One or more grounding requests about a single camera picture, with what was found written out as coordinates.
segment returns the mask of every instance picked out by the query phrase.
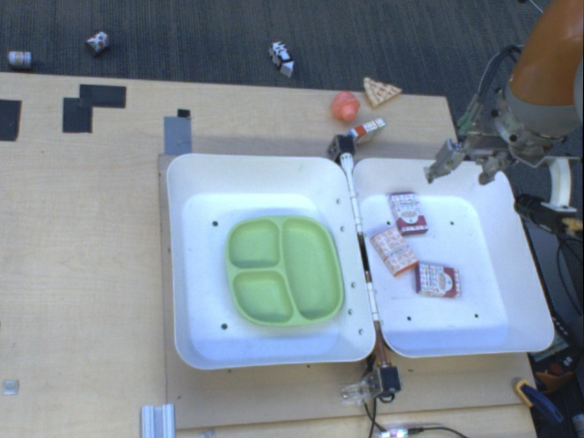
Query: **green divided plate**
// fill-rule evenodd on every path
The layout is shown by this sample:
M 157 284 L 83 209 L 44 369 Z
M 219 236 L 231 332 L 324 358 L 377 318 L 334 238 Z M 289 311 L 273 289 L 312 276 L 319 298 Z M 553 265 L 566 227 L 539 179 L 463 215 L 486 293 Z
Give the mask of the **green divided plate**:
M 335 315 L 343 302 L 339 259 L 329 232 L 304 216 L 236 224 L 225 250 L 229 287 L 254 323 L 297 326 Z

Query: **red and white carton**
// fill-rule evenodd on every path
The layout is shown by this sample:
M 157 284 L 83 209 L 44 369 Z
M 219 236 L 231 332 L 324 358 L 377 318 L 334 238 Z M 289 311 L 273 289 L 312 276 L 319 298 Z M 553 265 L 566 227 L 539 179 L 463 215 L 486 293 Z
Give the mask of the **red and white carton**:
M 395 224 L 402 235 L 424 234 L 428 232 L 428 223 L 422 214 L 422 207 L 416 193 L 390 194 L 390 207 Z
M 394 276 L 418 264 L 416 255 L 395 226 L 372 237 L 371 244 Z
M 460 297 L 458 269 L 420 263 L 416 267 L 416 292 L 428 297 Z
M 385 127 L 384 119 L 376 119 L 363 123 L 349 130 L 349 135 L 355 138 L 355 144 L 371 141 Z

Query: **toy pizza slice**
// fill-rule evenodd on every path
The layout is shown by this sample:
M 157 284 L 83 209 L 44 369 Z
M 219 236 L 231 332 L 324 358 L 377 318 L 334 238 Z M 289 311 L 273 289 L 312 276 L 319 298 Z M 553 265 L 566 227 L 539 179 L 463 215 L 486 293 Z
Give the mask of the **toy pizza slice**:
M 380 83 L 371 78 L 363 79 L 363 87 L 371 106 L 375 109 L 383 102 L 399 96 L 402 90 L 391 84 Z

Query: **black square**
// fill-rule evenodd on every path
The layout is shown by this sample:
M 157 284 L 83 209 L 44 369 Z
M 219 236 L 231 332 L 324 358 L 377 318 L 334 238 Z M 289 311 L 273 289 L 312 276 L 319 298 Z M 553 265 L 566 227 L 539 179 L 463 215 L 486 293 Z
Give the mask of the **black square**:
M 82 107 L 77 98 L 63 98 L 63 132 L 91 133 L 91 107 Z
M 126 107 L 125 86 L 99 86 L 82 84 L 79 87 L 81 107 Z
M 16 141 L 21 104 L 20 100 L 0 100 L 0 141 Z

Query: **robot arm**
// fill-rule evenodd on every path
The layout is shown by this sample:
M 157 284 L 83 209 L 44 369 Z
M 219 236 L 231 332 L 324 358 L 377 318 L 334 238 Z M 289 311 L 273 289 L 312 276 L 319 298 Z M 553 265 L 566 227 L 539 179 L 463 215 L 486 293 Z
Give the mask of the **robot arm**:
M 554 0 L 523 50 L 509 46 L 494 56 L 457 123 L 458 135 L 464 139 L 446 141 L 435 163 L 425 169 L 428 182 L 452 172 L 466 157 L 482 166 L 481 184 L 490 183 L 497 172 L 514 162 L 531 167 L 553 163 L 550 172 L 556 196 L 544 205 L 557 213 L 573 213 L 575 210 L 568 208 L 568 162 L 561 167 L 562 173 L 568 172 L 566 181 L 557 174 L 559 160 L 552 161 L 546 152 L 582 124 L 583 34 L 584 0 Z M 494 70 L 505 57 L 518 52 L 521 55 L 506 87 L 498 93 L 496 109 L 491 116 L 481 117 Z

